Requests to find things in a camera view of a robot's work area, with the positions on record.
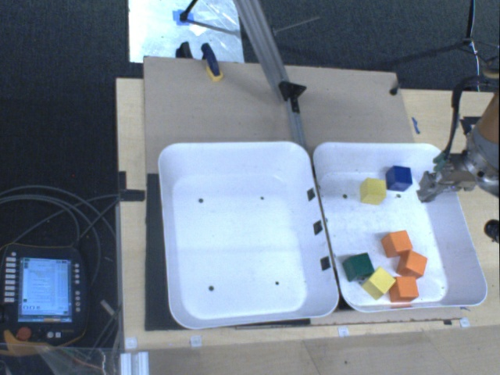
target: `black floor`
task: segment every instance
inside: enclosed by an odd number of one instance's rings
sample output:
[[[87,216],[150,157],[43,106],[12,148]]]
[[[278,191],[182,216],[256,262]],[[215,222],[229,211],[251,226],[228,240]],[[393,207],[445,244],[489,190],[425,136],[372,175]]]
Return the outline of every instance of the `black floor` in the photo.
[[[477,0],[477,41],[498,45],[498,1]],[[288,64],[394,71],[404,88],[449,90],[476,73],[470,48],[457,48],[470,0],[262,0],[262,6],[276,28],[320,16],[278,34]],[[128,61],[127,20],[127,0],[0,0],[0,191],[43,184],[83,198],[117,193],[114,81],[142,76],[142,65]],[[255,61],[248,42],[244,47],[245,58]],[[496,47],[477,47],[484,57],[498,54]],[[0,206],[0,245],[50,212],[38,203]],[[72,231],[61,222],[44,235],[62,243]],[[117,309],[115,242],[100,231],[105,258],[80,346],[92,346],[109,318],[99,302]]]

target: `dark green cube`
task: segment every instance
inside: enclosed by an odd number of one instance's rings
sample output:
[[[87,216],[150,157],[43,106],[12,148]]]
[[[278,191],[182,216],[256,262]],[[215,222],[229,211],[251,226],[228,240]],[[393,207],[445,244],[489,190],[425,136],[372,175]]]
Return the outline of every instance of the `dark green cube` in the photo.
[[[372,260],[370,260],[368,253],[353,255],[346,259],[342,266],[349,282],[354,279],[369,277],[374,272]]]

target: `orange block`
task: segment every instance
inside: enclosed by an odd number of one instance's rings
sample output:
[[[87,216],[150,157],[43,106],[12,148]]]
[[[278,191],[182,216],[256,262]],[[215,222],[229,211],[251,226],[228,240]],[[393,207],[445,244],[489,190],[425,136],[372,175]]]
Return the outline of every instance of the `orange block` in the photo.
[[[401,254],[396,272],[404,277],[420,278],[425,272],[426,265],[427,257],[410,250]]]
[[[396,257],[413,248],[406,230],[391,232],[385,235],[382,238],[382,246],[384,246],[385,255],[387,257]]]
[[[419,297],[419,288],[415,277],[396,277],[396,283],[389,289],[389,296],[393,303],[411,302]]]

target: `button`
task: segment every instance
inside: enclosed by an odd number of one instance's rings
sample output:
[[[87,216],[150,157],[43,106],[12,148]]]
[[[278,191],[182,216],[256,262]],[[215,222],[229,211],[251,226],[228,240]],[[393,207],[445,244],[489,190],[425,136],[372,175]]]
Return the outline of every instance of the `button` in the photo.
[[[16,339],[18,341],[27,341],[31,338],[32,332],[29,327],[21,327],[16,333]]]

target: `control panel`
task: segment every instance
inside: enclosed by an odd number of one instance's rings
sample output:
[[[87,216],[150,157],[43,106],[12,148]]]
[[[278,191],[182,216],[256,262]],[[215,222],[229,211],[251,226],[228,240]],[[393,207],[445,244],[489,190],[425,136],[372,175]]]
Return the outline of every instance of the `control panel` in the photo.
[[[87,282],[74,248],[6,247],[0,261],[0,334],[7,339],[9,332],[25,344],[78,339],[88,319]]]

